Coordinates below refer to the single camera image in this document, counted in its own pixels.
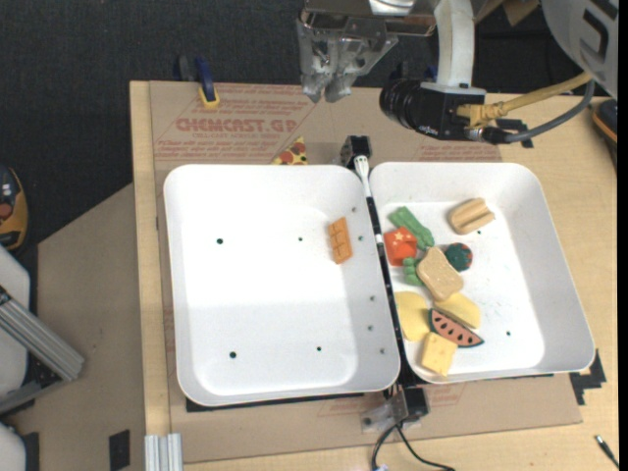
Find yellow pizza slice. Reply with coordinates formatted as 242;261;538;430
270;135;310;167

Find black block with thin wires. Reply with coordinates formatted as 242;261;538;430
392;385;432;424
340;134;373;167

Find brown cardboard board red print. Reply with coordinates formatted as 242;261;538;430
148;79;585;464

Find small green vegetable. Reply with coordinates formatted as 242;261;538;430
402;256;426;287

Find yellow round chip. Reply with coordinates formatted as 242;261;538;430
393;289;433;343

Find white plastic tray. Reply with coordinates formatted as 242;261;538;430
367;160;598;386
162;163;402;407

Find tan bread slice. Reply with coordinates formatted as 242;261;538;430
415;245;465;303

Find thin black and white rod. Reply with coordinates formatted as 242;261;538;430
352;154;411;388

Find yellow oval slice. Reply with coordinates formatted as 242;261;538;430
433;291;484;331

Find red cube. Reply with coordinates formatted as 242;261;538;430
383;227;420;268

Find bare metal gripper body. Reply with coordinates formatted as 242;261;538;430
297;0;494;39

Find orange biscuit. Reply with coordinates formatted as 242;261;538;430
327;216;355;266

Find tan ridged bread roll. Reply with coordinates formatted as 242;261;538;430
446;196;497;236

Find red watermelon slice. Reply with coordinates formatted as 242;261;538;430
427;307;486;349

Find yellow cheese wedge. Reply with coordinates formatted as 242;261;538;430
418;331;459;379

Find black cylinder on white bracket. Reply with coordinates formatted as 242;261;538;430
378;0;488;142

